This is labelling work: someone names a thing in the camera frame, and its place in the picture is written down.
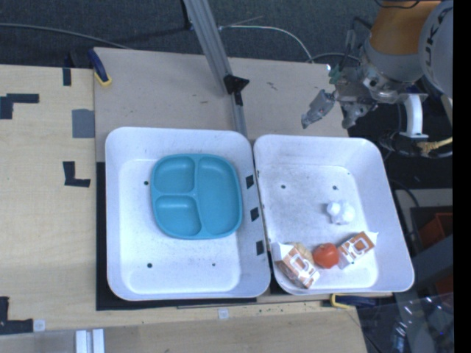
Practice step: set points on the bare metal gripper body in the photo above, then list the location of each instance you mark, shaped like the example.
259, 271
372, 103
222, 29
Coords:
362, 90

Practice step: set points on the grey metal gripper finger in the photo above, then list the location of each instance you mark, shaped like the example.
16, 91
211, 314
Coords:
317, 109
352, 115

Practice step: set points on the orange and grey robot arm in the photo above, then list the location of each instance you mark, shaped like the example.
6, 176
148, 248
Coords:
395, 31

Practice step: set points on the white plastic tray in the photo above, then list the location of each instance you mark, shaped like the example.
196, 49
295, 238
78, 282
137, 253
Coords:
184, 267
305, 167

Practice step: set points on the black block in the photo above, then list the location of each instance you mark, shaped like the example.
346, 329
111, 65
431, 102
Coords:
235, 83

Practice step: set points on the white lumpy object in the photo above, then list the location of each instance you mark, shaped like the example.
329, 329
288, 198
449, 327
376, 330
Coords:
340, 212

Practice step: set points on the blue divided plate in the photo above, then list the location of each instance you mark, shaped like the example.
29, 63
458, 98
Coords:
217, 193

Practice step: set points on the orange and white carton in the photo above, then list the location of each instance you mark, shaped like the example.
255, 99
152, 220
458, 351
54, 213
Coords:
356, 248
299, 268

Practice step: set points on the beige bread roll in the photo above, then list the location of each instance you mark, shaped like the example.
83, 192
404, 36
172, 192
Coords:
302, 249

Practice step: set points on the red tomato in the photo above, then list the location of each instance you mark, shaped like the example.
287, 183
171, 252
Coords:
326, 256

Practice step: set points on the black cylinder on white bracket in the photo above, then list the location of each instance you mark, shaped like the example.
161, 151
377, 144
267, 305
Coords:
414, 118

